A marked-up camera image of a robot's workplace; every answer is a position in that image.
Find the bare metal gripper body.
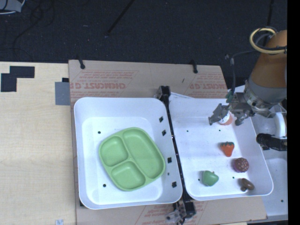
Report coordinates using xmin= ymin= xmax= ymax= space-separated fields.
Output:
xmin=228 ymin=92 xmax=272 ymax=119

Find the orange and white cupcake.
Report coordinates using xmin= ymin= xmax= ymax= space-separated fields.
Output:
xmin=218 ymin=112 xmax=233 ymax=126

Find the orange strawberry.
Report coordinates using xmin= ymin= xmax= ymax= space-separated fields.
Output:
xmin=220 ymin=141 xmax=235 ymax=158

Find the white plastic tray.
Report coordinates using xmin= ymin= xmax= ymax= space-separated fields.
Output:
xmin=168 ymin=97 xmax=274 ymax=202
xmin=74 ymin=97 xmax=183 ymax=210

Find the brown and purple doughnut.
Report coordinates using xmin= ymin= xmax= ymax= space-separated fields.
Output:
xmin=232 ymin=157 xmax=249 ymax=173

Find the thin black rod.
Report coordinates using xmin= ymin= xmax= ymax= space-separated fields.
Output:
xmin=163 ymin=95 xmax=191 ymax=205

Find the brown mushroom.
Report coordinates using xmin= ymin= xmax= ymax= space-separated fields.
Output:
xmin=239 ymin=178 xmax=255 ymax=192

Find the brown cardboard board red print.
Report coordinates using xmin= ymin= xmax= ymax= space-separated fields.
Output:
xmin=68 ymin=59 xmax=268 ymax=225

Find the green divided plate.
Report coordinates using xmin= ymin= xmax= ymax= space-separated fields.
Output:
xmin=98 ymin=127 xmax=166 ymax=192

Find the black cylinder on white bracket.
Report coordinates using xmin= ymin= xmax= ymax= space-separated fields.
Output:
xmin=255 ymin=111 xmax=288 ymax=151

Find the black block with thin wires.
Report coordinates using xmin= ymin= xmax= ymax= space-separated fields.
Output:
xmin=154 ymin=85 xmax=171 ymax=100
xmin=173 ymin=200 xmax=195 ymax=220

